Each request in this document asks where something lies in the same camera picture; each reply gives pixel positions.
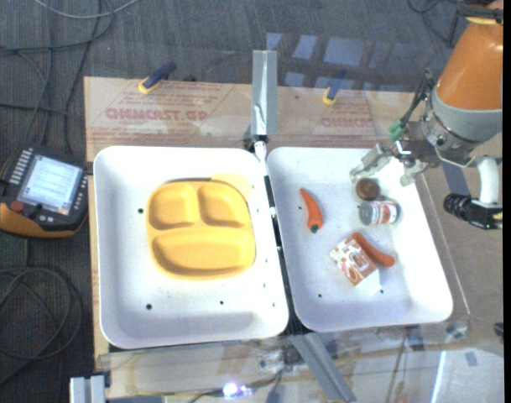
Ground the yellow divided plate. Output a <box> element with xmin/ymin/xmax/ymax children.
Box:
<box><xmin>145</xmin><ymin>178</ymin><xmax>258</xmax><ymax>281</ymax></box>

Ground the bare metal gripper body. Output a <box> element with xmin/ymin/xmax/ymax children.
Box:
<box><xmin>391</xmin><ymin>120</ymin><xmax>477</xmax><ymax>170</ymax></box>

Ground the white plastic tray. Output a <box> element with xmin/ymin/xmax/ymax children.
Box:
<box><xmin>265</xmin><ymin>146</ymin><xmax>455</xmax><ymax>334</ymax></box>
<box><xmin>92</xmin><ymin>144</ymin><xmax>290</xmax><ymax>350</ymax></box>

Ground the orange sausage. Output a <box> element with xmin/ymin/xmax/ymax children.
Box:
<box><xmin>350</xmin><ymin>231</ymin><xmax>397</xmax><ymax>269</ymax></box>

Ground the brown cardboard board, red print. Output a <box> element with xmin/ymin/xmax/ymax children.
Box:
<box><xmin>83</xmin><ymin>76</ymin><xmax>504</xmax><ymax>363</ymax></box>

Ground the black cylinder on white bracket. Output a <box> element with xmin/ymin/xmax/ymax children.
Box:
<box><xmin>442</xmin><ymin>154</ymin><xmax>503</xmax><ymax>231</ymax></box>

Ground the orange carrot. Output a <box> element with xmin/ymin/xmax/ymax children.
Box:
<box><xmin>299</xmin><ymin>187</ymin><xmax>325</xmax><ymax>234</ymax></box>

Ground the small red and white can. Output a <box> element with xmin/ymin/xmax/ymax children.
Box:
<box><xmin>357</xmin><ymin>199</ymin><xmax>401</xmax><ymax>228</ymax></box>

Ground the brown and white carton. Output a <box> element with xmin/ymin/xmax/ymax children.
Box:
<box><xmin>328</xmin><ymin>237</ymin><xmax>383</xmax><ymax>297</ymax></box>

